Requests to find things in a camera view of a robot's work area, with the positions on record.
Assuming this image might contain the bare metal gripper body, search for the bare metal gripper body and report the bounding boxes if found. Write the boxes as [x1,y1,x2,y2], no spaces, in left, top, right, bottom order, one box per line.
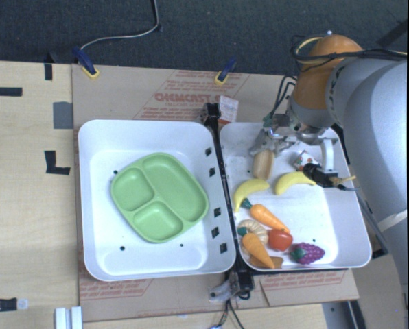
[263,112,330,147]

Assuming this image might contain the tan bread roll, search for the tan bread roll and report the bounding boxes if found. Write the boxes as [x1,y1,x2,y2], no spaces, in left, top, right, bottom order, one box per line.
[252,149,275,181]

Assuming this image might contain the small white patterned carton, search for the small white patterned carton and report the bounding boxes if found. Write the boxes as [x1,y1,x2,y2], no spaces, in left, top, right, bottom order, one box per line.
[292,149,321,172]

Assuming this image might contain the yellow banana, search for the yellow banana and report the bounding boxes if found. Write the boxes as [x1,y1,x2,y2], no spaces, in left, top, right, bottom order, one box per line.
[274,171,317,197]
[233,178,271,214]

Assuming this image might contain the white and red carton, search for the white and red carton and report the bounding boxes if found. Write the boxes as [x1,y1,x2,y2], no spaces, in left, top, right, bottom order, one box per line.
[218,95,240,123]

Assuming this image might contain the thin black and white rod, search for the thin black and white rod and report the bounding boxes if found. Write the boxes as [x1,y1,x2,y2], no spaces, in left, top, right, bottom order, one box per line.
[209,123,244,303]

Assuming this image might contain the orange carrot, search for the orange carrot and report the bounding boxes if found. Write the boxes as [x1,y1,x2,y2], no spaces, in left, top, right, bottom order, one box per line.
[240,197,292,234]
[237,226,276,270]

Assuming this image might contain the white plastic tray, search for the white plastic tray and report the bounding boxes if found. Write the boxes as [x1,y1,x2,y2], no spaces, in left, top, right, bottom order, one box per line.
[219,121,373,273]
[77,119,237,282]

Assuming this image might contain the beige croissant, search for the beige croissant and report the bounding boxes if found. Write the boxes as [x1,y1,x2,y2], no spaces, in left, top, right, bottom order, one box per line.
[237,219,270,257]

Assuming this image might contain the red tomato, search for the red tomato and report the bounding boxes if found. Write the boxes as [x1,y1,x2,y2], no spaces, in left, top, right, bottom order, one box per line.
[267,228,294,252]

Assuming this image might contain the green divided plate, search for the green divided plate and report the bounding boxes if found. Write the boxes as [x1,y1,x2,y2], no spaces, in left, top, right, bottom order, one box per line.
[109,151,210,244]

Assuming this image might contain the purple grapes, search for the purple grapes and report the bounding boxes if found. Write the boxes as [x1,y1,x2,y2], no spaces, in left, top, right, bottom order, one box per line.
[289,241,326,266]

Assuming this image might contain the brown biscuit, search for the brown biscuit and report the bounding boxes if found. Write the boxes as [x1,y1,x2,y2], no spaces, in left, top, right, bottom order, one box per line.
[248,254,285,270]

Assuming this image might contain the brown cardboard board red print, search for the brown cardboard board red print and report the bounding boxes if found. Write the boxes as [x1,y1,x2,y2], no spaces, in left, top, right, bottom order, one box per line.
[71,63,360,322]

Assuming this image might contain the black cylinder on white bracket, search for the black cylinder on white bracket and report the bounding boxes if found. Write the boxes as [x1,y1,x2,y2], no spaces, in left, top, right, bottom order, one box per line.
[302,138,341,189]

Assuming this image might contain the black block with thin wires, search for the black block with thin wires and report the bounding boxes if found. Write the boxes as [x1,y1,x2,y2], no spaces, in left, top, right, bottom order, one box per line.
[229,270,255,293]
[202,102,222,127]

